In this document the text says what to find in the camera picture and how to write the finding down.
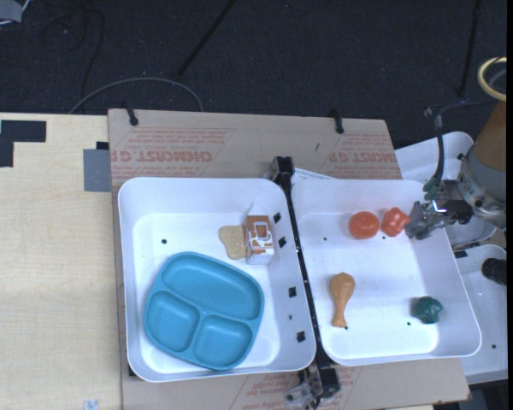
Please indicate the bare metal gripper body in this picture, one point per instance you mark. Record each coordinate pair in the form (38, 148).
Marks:
(457, 212)

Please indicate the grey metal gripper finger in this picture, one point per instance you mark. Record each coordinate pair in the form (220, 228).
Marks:
(416, 230)
(423, 211)

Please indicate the orange red bell pepper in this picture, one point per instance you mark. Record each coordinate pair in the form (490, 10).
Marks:
(394, 222)

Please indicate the white plastic tray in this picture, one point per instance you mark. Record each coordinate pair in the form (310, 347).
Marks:
(205, 199)
(385, 271)

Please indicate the orange round tomato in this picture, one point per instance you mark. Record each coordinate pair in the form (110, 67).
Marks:
(363, 225)

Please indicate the dark green broccoli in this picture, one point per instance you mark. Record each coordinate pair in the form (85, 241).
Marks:
(427, 310)

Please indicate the tan chicken drumstick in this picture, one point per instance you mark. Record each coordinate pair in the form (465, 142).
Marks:
(341, 291)

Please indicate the thin black rod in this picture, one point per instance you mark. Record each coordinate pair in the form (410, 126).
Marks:
(303, 267)

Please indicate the white and orange carton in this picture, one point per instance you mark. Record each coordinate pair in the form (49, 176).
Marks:
(260, 239)

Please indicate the beige flat biscuit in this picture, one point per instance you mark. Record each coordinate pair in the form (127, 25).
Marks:
(231, 239)

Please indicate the brown cardboard board red print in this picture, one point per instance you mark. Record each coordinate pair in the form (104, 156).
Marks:
(239, 152)

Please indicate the blue divided plate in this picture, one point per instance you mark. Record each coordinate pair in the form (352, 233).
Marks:
(205, 310)

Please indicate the black cylinder on white bracket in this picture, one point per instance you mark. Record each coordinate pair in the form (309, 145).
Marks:
(496, 271)

